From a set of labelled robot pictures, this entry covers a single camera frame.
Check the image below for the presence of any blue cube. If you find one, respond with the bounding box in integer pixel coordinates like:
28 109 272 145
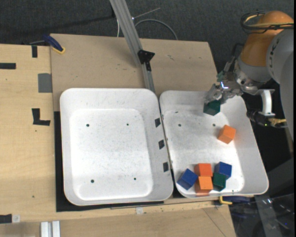
177 168 199 191
214 161 233 180

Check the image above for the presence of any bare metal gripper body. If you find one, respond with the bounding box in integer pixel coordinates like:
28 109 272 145
219 69 259 98

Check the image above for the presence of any white plastic tray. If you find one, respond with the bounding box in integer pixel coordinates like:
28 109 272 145
159 90 270 199
59 87 175 206

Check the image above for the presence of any green cube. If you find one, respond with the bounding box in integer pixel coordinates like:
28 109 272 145
203 99 222 117
212 172 227 192

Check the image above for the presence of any black cylinder on white bracket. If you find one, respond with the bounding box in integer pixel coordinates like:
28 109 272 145
246 88 277 127

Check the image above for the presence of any orange cube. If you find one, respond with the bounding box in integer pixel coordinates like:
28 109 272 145
194 176 214 197
194 163 214 177
217 124 237 145

